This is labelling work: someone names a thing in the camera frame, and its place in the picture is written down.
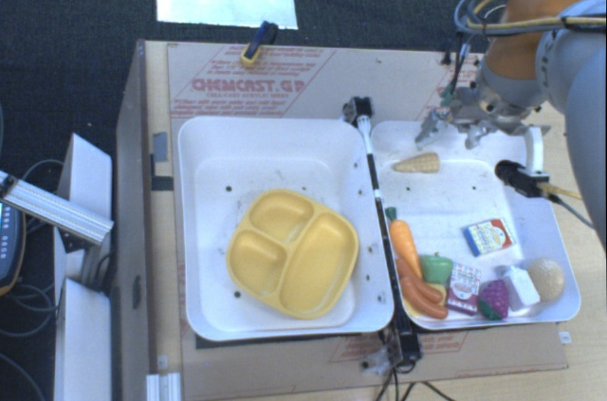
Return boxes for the brown cardboard board red print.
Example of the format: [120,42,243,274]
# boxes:
[166,42,569,392]

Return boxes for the orange sausage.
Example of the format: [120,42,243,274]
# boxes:
[395,257,445,304]
[399,277,450,321]

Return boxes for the blue and white carton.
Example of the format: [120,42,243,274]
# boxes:
[462,217,517,258]

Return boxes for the beige round bread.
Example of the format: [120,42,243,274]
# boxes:
[526,257,566,302]

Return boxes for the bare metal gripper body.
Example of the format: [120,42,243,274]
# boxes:
[444,86,552,140]

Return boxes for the black cylinder on white bracket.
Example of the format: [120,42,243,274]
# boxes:
[494,125,554,199]

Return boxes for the purple grapes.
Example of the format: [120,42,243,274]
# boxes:
[476,279,511,321]

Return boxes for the beige ice cream cone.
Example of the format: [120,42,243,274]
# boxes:
[392,152,441,175]

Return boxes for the yellow divided plate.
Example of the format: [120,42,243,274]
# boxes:
[225,188,360,321]

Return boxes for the orange carrot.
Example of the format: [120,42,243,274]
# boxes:
[384,206,424,281]

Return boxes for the red and white carton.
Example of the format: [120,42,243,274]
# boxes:
[445,262,483,317]

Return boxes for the black block with thin wires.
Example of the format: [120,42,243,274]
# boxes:
[342,95,377,126]
[384,321,423,368]

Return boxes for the thin black and white rod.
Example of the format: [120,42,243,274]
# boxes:
[357,114,405,330]

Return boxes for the white plastic tray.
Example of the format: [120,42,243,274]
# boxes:
[370,119,582,332]
[176,115,396,342]

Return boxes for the green pepper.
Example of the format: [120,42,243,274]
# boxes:
[418,252,454,285]

